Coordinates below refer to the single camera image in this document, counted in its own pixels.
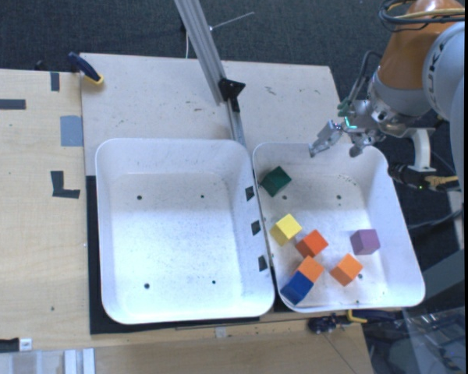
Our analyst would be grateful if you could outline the white plastic tray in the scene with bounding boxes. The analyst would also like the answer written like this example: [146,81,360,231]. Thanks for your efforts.
[251,141,427,314]
[94,137,276,326]

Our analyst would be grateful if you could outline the blue cube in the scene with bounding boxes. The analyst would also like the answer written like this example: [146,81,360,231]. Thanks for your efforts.
[279,270,315,306]

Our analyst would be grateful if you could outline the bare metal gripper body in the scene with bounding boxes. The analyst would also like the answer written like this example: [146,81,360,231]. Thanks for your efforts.
[341,99,419,137]

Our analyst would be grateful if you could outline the purple cube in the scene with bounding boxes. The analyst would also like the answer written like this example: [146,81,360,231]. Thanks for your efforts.
[349,228,381,256]

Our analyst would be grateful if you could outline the black cylinder on white bracket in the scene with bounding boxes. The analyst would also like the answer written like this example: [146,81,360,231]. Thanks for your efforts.
[387,127,438,191]

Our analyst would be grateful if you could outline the orange cube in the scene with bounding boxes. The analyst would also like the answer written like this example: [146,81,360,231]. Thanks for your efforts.
[296,255,325,284]
[329,252,364,288]
[295,229,329,259]

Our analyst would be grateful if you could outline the yellow cube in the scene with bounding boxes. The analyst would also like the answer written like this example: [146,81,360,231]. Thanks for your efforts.
[269,213,303,247]

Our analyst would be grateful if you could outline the green cube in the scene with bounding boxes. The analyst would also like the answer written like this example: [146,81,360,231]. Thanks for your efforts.
[259,165,293,198]

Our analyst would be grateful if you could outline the pale wood board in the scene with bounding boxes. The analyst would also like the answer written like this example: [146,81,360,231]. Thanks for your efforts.
[80,52,374,374]

